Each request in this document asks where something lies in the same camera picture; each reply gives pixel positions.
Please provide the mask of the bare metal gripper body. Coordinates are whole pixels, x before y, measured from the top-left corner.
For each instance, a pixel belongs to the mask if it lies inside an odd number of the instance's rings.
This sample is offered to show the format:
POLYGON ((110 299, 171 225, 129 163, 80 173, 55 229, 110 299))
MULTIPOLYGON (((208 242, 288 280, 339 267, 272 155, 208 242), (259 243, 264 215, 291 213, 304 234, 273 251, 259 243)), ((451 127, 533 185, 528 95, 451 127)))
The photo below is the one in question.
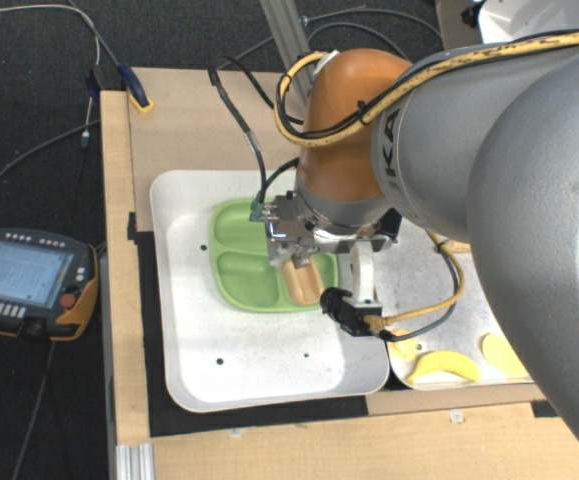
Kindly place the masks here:
POLYGON ((302 268, 319 253, 349 254, 358 242, 379 252, 398 237, 398 212, 383 198, 341 202, 304 194, 277 196, 265 205, 264 224, 275 268, 289 261, 302 268))

